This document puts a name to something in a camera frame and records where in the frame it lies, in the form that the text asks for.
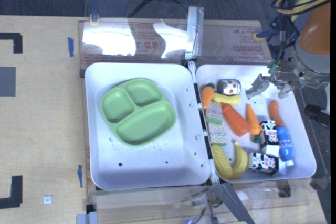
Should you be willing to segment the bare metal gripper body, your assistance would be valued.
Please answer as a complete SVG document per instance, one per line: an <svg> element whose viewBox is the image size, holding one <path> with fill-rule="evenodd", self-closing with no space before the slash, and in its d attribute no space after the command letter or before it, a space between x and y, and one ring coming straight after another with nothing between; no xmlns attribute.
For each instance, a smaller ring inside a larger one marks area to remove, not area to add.
<svg viewBox="0 0 336 224"><path fill-rule="evenodd" d="M330 84L330 75L313 71L298 59L273 59L269 63L269 80L278 89L325 88Z"/></svg>

